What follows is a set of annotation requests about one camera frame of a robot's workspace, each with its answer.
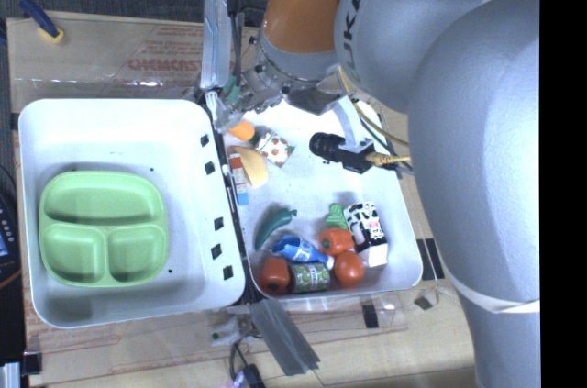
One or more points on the brown cardboard board red print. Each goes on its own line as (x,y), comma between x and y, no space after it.
(114,51)

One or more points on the black cylinder on white bracket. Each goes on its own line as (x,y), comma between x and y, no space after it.
(341,151)

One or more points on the blue and white bottle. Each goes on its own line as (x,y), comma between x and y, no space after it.
(300,251)

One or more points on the tan bread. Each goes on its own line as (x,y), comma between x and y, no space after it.
(254,166)

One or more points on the green divided plate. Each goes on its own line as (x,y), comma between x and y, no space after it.
(103,230)

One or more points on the red bell pepper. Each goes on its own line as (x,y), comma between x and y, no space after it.
(275,276)

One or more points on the cow print milk carton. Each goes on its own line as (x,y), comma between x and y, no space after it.
(367,225)

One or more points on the green labelled can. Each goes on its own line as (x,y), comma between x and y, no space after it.
(311,277)

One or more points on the green chilli pepper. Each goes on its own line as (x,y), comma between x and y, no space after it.
(273,225)

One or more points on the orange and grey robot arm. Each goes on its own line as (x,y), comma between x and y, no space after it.
(458,111)

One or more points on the orange white blue carton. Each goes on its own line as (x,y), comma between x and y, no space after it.
(239,180)

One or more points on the white carton with strawberry print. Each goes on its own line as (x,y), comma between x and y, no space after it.
(275,149)

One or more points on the white plastic tray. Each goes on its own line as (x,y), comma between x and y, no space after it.
(312,193)
(124,134)

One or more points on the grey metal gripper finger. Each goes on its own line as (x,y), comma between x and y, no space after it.
(227,118)

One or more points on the green leafy vegetable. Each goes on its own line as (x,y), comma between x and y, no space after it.
(336,216)

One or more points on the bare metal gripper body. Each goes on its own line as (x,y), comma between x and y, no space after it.
(263,88)

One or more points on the orange carrot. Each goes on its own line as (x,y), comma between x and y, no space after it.
(241,130)

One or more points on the orange red tomato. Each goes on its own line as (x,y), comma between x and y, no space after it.
(349,269)

